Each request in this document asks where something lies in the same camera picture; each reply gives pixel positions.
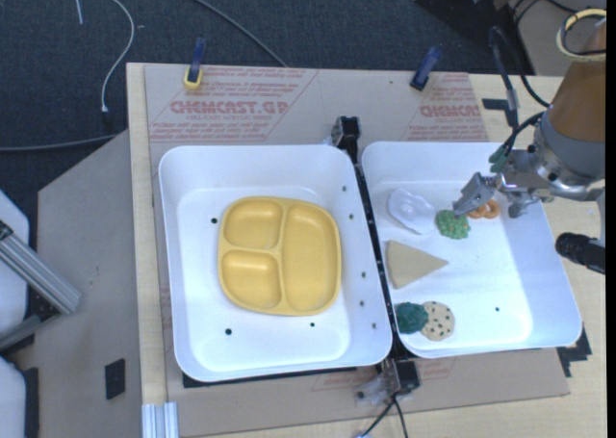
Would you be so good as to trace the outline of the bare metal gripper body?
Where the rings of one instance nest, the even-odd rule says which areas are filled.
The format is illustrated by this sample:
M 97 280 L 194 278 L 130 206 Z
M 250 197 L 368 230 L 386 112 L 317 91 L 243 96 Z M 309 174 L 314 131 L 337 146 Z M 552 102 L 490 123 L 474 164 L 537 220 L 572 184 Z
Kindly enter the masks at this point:
M 497 190 L 518 201 L 595 201 L 604 193 L 604 187 L 595 186 L 599 181 L 550 150 L 513 150 L 499 173 Z

